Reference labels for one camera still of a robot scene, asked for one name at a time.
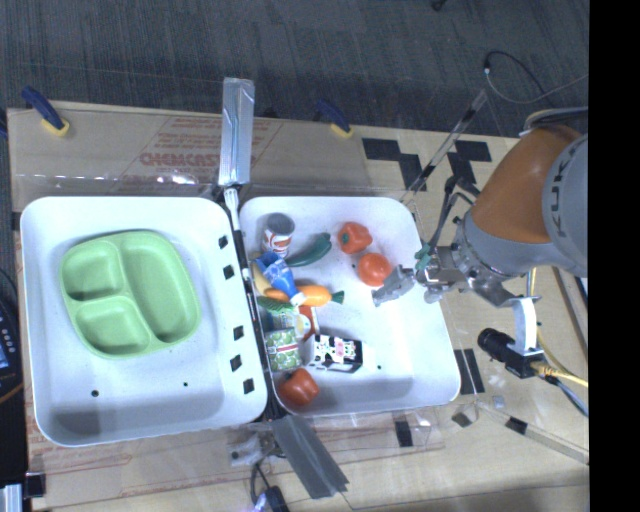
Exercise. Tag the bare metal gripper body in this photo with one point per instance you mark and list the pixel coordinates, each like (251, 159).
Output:
(452, 267)

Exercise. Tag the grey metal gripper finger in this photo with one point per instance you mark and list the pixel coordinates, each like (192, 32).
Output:
(433, 295)
(392, 289)

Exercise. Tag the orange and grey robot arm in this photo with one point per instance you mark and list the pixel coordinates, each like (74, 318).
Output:
(520, 190)

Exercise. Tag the red tomato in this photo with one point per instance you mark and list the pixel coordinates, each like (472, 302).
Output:
(374, 269)

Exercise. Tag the white plastic tray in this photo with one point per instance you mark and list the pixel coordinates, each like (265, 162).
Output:
(400, 350)
(150, 400)

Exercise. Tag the orange bell pepper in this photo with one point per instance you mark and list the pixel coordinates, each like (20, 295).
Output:
(355, 237)

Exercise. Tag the orange carrot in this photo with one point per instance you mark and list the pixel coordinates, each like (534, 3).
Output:
(315, 295)

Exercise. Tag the black and white flowered carton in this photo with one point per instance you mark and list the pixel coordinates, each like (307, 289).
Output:
(337, 352)

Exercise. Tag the dark green toy pepper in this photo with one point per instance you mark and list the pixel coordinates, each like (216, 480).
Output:
(310, 252)

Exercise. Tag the white and orange cup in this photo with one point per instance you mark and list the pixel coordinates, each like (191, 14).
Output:
(307, 322)

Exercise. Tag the blue bottle white cap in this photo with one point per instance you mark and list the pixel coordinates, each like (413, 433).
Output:
(280, 277)

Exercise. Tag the green striped packet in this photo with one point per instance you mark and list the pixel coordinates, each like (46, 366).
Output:
(275, 306)

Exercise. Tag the green patterned can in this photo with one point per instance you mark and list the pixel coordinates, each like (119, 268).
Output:
(282, 350)

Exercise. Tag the red and white can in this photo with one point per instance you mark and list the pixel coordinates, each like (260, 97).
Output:
(277, 235)

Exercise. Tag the yellow banana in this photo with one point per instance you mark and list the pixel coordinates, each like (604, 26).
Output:
(259, 282)

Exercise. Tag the red bell pepper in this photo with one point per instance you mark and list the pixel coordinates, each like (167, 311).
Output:
(299, 387)

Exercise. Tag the green divided plate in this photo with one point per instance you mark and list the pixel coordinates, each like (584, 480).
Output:
(130, 295)

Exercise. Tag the brown cardboard board red print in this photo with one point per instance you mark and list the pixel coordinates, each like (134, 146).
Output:
(125, 150)

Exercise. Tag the black cylinder on white bracket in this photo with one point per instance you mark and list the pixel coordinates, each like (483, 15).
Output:
(502, 347)

